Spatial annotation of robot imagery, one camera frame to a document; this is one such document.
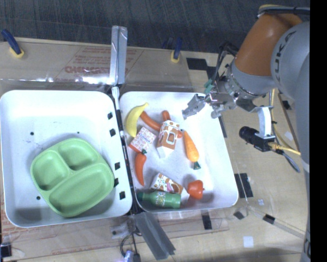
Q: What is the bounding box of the yellow banana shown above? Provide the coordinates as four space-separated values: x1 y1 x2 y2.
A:
124 102 150 138

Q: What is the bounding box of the white plastic tray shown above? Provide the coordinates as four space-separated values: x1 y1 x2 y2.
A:
118 91 239 214
0 89 133 228

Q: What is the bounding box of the red bell pepper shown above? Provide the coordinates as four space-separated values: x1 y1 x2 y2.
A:
187 179 205 201

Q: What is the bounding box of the black cylinder on white bracket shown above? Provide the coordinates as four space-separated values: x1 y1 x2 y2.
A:
239 105 277 153

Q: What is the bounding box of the orange and white packet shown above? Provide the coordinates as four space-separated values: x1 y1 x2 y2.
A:
128 126 157 154

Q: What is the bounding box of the orange chilli pepper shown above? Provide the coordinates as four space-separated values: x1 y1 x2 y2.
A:
134 148 148 187

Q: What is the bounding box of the orange and white house carton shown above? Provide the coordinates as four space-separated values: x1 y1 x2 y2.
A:
156 120 181 159

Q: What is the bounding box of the brown cardboard board red print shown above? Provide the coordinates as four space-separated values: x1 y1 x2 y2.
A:
0 37 230 259

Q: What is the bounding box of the green divided plate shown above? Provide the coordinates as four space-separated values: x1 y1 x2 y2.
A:
29 137 115 218

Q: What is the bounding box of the orange carrot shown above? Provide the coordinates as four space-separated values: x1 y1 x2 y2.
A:
182 129 202 170

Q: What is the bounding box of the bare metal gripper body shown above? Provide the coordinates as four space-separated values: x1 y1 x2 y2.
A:
205 76 256 112

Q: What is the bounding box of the green bottle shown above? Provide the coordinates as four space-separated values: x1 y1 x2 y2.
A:
136 190 182 210

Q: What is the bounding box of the orange sausage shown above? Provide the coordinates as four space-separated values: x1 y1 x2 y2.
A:
139 110 183 139

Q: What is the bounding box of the white and orange printed carton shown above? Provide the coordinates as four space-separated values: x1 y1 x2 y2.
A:
150 172 184 195

